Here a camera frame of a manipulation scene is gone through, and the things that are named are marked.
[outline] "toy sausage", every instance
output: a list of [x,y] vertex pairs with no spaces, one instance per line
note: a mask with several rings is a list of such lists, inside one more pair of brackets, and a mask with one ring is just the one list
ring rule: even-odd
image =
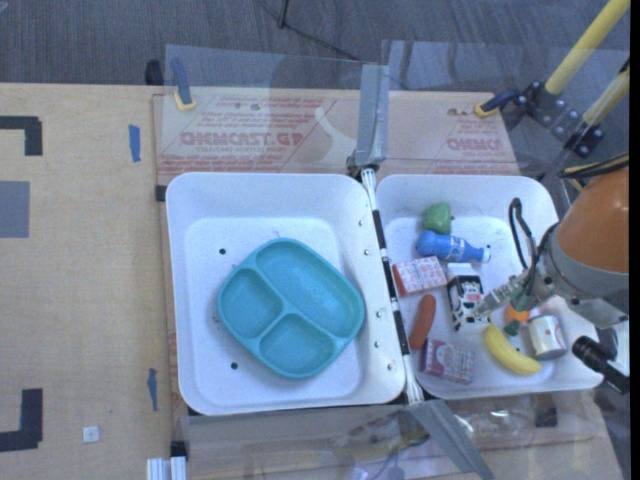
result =
[[413,322],[411,336],[409,336],[409,347],[412,350],[419,350],[427,341],[427,335],[433,325],[433,319],[436,315],[436,299],[433,295],[426,294],[420,300],[418,313]]

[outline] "green toy vegetable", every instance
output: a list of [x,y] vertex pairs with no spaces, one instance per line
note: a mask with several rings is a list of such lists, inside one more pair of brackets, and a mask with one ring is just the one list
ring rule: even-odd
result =
[[441,235],[451,234],[451,208],[447,203],[436,203],[427,208],[422,218],[425,229],[430,229]]

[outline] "wooden table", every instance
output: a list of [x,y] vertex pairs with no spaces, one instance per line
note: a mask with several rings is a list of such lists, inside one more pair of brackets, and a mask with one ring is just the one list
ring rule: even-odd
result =
[[[43,400],[41,440],[0,452],[2,479],[144,478],[147,459],[169,456],[173,322],[152,112],[161,94],[0,85],[0,115],[42,123],[42,155],[25,155],[23,130],[0,129],[0,182],[22,203],[25,187],[28,195],[28,226],[0,227],[0,434],[28,430],[20,426],[21,410],[30,410],[25,390],[42,390]],[[591,439],[483,456],[499,478],[619,477],[597,410],[593,418]],[[94,427],[98,440],[84,442]]]

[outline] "metal bracket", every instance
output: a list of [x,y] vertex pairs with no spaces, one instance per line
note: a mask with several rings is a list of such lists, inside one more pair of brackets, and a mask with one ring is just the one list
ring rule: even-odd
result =
[[444,400],[429,400],[411,407],[409,412],[462,473],[475,472],[482,480],[495,479]]
[[377,170],[387,157],[389,66],[366,64],[360,83],[360,115],[356,149],[347,159],[350,175],[365,167]]
[[513,102],[564,142],[564,149],[574,151],[581,158],[587,157],[604,138],[599,127],[584,123],[580,112],[547,92],[542,82],[533,82]]

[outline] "yellow pole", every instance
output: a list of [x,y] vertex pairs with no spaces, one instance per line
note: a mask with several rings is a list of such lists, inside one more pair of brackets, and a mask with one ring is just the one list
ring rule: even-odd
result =
[[546,81],[544,88],[553,95],[562,92],[591,52],[604,40],[613,26],[622,18],[631,0],[609,0],[575,46]]
[[584,113],[582,120],[589,126],[598,126],[622,97],[629,92],[631,66],[621,71],[609,87]]

